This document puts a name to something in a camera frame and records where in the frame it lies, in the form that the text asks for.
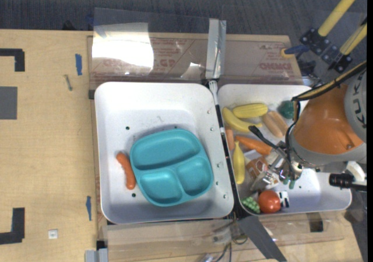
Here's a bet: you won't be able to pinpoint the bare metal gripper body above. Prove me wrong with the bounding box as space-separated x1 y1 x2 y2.
268 144 304 183

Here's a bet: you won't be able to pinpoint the brown and white packet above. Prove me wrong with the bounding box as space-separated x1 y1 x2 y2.
245 156 269 180

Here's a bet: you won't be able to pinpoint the white and black cube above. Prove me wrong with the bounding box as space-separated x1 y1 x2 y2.
279 191 290 209

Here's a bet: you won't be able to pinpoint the orange carrot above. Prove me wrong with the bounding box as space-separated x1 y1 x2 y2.
234 135 273 156

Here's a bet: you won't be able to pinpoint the black utensil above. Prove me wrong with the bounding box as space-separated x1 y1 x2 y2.
248 125 281 151

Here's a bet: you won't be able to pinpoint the red tomato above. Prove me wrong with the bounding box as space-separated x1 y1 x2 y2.
257 190 282 214

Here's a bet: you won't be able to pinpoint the tan hot dog bun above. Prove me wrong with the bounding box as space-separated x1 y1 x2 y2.
261 110 290 139

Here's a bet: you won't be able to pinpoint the white plastic tray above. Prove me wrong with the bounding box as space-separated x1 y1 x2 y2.
217 83 353 216
94 81 235 225

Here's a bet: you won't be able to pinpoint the yellow banana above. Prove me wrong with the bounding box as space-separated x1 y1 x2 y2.
221 106 263 134
233 141 247 186

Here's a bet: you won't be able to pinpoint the green grapes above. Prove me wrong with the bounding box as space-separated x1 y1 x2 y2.
241 195 261 215

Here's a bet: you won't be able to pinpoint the green broccoli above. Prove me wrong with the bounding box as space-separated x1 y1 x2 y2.
279 100 296 120

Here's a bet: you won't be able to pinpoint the small orange sausage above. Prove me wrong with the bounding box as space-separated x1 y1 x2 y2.
225 127 236 151

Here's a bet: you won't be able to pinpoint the yellow corn cob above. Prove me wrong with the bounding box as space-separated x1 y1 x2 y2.
232 103 269 120

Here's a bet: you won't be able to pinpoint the thin black and white rod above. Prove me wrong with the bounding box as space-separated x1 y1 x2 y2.
208 79 243 218

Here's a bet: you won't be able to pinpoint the brown cardboard board red print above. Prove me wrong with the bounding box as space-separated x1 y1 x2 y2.
87 32 346 252

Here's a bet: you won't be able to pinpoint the blue divided plate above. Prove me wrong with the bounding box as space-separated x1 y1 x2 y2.
129 128 214 208

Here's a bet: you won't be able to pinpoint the black cylinder on white bracket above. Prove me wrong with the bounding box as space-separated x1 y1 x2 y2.
329 160 368 192

